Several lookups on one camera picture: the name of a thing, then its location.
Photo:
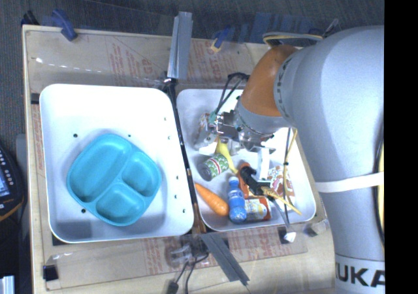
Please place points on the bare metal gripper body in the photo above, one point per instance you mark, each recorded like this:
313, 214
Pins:
248, 140

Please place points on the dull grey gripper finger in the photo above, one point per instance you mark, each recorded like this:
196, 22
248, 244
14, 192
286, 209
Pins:
203, 141

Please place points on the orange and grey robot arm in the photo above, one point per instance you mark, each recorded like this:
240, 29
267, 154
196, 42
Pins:
333, 116

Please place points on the white box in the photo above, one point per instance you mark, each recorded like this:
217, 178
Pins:
207, 150

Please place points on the orange and white carton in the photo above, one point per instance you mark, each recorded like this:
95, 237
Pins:
204, 121

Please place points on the yellow banana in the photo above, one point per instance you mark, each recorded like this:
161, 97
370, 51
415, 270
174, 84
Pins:
224, 152

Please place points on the green and white can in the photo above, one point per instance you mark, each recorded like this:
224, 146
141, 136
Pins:
215, 166

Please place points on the white plastic tray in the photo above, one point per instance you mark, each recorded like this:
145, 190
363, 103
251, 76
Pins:
107, 109
196, 103

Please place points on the orange toy sausage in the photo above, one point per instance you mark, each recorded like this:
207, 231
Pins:
243, 185

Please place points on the red and white packet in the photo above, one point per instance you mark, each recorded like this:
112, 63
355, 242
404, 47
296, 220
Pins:
279, 181

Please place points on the orange carrot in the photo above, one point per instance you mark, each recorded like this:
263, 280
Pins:
214, 201

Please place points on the blue plastic bottle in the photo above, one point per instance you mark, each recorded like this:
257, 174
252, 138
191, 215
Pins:
236, 202

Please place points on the blue divided plate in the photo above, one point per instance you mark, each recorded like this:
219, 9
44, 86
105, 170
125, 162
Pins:
111, 181

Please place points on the brown cardboard board red print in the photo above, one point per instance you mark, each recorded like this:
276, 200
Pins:
98, 57

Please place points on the black cylinder on white bracket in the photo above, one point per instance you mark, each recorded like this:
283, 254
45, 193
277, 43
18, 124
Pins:
253, 181

